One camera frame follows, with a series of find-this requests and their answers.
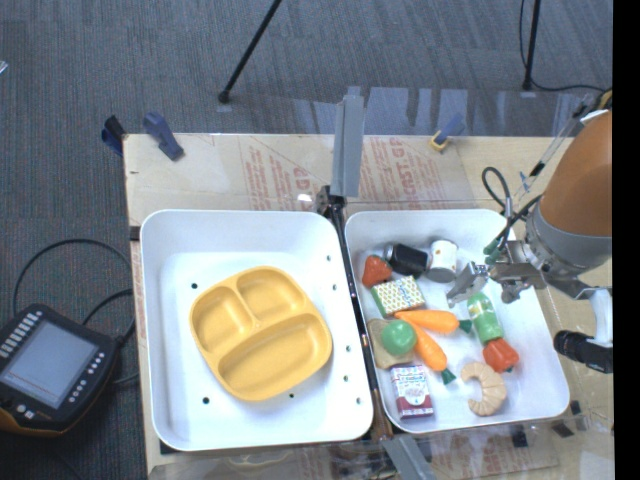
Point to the beige croissant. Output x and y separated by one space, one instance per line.
492 388

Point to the orange bell pepper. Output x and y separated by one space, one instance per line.
500 355

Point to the brown cardboard board red print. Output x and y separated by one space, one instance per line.
210 173

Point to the yellow divided plate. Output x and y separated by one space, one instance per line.
260 333

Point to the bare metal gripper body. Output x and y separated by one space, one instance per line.
522 268

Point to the brown bread slice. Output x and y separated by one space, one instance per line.
382 358

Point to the orange carrot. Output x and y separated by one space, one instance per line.
430 319
431 352

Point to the green apple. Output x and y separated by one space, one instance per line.
399 337

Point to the black bottle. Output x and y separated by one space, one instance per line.
407 259

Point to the red strawberry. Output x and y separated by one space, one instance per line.
376 271

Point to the white can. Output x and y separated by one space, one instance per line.
442 260

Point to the white plastic tray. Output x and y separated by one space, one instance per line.
170 368
540 383

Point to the black stand leg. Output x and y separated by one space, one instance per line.
533 33
252 43

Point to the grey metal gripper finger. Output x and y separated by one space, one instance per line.
512 292
467 285

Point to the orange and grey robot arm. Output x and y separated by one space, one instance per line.
580 188

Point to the black cylinder on white bracket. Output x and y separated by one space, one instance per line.
582 348

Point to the yellow and green carton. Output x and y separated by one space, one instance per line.
398 295

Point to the red and white carton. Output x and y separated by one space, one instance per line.
411 393

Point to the green bottle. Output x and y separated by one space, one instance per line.
485 318

